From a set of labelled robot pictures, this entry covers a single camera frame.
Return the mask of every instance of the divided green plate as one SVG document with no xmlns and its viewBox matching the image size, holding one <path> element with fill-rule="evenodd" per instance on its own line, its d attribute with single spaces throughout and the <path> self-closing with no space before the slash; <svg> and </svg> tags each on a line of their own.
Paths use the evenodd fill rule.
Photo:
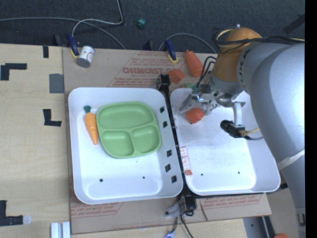
<svg viewBox="0 0 317 238">
<path fill-rule="evenodd" d="M 150 154 L 161 144 L 158 121 L 142 102 L 122 102 L 101 107 L 98 133 L 104 150 L 115 158 Z"/>
</svg>

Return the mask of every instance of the dark background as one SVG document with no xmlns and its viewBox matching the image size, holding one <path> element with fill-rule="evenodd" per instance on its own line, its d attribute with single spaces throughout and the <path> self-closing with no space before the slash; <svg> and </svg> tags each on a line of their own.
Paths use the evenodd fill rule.
<svg viewBox="0 0 317 238">
<path fill-rule="evenodd" d="M 167 37 L 176 33 L 193 34 L 213 45 L 215 29 L 237 24 L 263 37 L 305 38 L 305 0 L 120 0 L 120 3 L 125 25 L 90 23 L 102 27 L 131 50 L 141 50 L 149 39 L 157 50 Z M 51 46 L 54 34 L 59 34 L 67 44 L 65 35 L 76 24 L 65 20 L 2 21 L 20 17 L 120 21 L 116 0 L 0 0 L 0 43 Z M 140 18 L 146 20 L 143 30 L 136 25 Z M 75 31 L 75 38 L 80 46 L 122 49 L 109 35 L 84 24 Z M 177 36 L 170 41 L 179 52 L 186 49 L 211 52 L 207 45 L 192 37 Z"/>
</svg>

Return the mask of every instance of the toy carrot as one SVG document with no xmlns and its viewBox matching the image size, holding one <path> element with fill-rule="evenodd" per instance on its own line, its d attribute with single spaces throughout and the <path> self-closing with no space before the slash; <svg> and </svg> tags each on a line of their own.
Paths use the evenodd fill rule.
<svg viewBox="0 0 317 238">
<path fill-rule="evenodd" d="M 95 145 L 98 143 L 98 130 L 97 130 L 97 120 L 95 114 L 91 113 L 90 106 L 84 106 L 84 110 L 86 111 L 84 120 L 86 129 Z"/>
</svg>

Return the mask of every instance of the table surface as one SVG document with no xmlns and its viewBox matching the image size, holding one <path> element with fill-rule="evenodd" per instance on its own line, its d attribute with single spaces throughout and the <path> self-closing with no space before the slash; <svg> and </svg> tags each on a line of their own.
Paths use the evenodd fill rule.
<svg viewBox="0 0 317 238">
<path fill-rule="evenodd" d="M 50 224 L 70 221 L 64 94 L 51 94 L 49 75 L 63 74 L 62 48 L 0 44 L 0 64 L 27 63 L 0 81 L 0 200 L 7 216 L 31 216 L 32 222 L 0 227 L 0 237 L 50 237 Z M 44 126 L 43 109 L 61 126 Z M 194 237 L 246 238 L 242 219 L 188 224 Z M 164 237 L 171 226 L 72 235 L 86 237 Z M 184 226 L 177 237 L 189 237 Z"/>
</svg>

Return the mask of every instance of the cardboard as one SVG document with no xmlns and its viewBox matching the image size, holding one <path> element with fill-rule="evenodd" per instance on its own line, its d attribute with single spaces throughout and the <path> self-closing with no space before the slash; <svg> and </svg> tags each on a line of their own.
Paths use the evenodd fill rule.
<svg viewBox="0 0 317 238">
<path fill-rule="evenodd" d="M 196 54 L 203 63 L 210 54 Z M 177 198 L 132 201 L 100 205 L 80 202 L 73 191 L 67 99 L 77 87 L 153 87 L 160 74 L 180 70 L 184 78 L 170 85 L 170 92 L 188 83 L 197 83 L 185 61 L 184 53 L 176 53 L 172 64 L 166 52 L 96 49 L 89 68 L 76 64 L 69 48 L 63 48 L 67 154 L 69 166 L 70 217 L 72 234 L 172 225 L 164 218 L 165 208 Z M 186 222 L 205 222 L 271 214 L 266 194 L 217 196 L 197 199 L 197 209 Z"/>
</svg>

